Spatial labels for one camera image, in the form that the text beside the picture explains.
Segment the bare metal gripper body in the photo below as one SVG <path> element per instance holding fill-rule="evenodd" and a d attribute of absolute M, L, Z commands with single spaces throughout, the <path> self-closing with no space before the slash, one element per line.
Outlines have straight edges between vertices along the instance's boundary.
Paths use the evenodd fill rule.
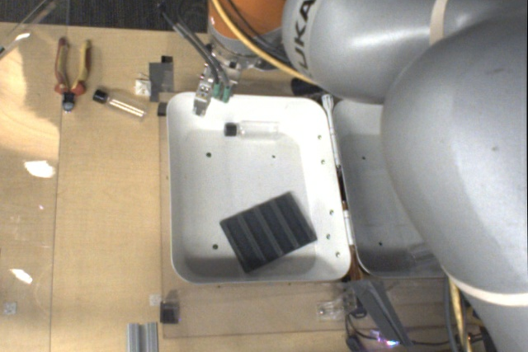
<path fill-rule="evenodd" d="M 224 52 L 200 55 L 205 61 L 205 67 L 196 91 L 197 98 L 203 101 L 228 101 L 241 77 L 241 57 Z"/>

